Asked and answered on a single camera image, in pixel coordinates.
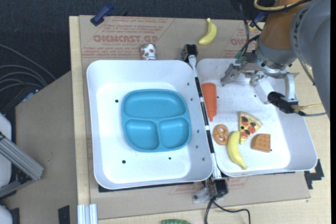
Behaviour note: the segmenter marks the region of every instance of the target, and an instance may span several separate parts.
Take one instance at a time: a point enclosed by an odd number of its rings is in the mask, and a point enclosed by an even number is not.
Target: toy can
[[[156,60],[155,44],[145,43],[140,47],[142,60]]]

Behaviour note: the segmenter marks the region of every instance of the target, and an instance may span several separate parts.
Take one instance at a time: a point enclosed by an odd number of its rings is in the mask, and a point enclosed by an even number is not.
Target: waffle
[[[270,152],[271,151],[271,135],[258,134],[252,140],[252,148],[254,150]]]

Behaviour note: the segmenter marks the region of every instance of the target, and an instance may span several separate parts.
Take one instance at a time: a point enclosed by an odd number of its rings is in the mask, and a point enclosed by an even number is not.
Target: green object
[[[238,59],[235,61],[235,63],[241,63],[243,60],[243,57],[242,56],[239,56]]]
[[[239,58],[240,58],[240,55],[242,55],[242,51],[241,51],[241,50],[235,55],[235,58],[236,58],[236,59],[239,59]]]
[[[167,219],[162,220],[161,224],[190,224],[188,221],[181,220],[181,219]]]

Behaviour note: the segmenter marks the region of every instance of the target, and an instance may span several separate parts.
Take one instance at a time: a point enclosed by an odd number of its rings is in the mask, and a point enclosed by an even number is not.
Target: black clip
[[[177,57],[178,60],[182,60],[186,63],[189,63],[189,55],[197,56],[197,46],[195,44],[186,44],[184,45],[181,54]]]
[[[92,18],[90,21],[91,21],[95,26],[97,26],[97,25],[101,24],[101,23],[104,21],[103,17],[104,17],[104,16],[109,16],[109,15],[111,15],[112,12],[113,12],[113,10],[114,10],[114,5],[108,3],[108,4],[106,4],[106,5],[104,6],[104,8],[102,8],[101,11],[100,11],[94,18]]]
[[[315,166],[315,173],[311,173],[310,171],[305,171],[305,179],[307,182],[308,189],[313,189],[313,186],[312,186],[313,180],[322,180],[322,177],[324,177],[324,173],[322,170],[320,160],[318,159],[317,164]]]

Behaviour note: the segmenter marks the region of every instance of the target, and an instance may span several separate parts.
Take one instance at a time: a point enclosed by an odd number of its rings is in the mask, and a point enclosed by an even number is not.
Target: blue plate
[[[172,151],[190,140],[188,107],[175,91],[146,89],[129,92],[122,101],[121,117],[125,137],[135,150]]]

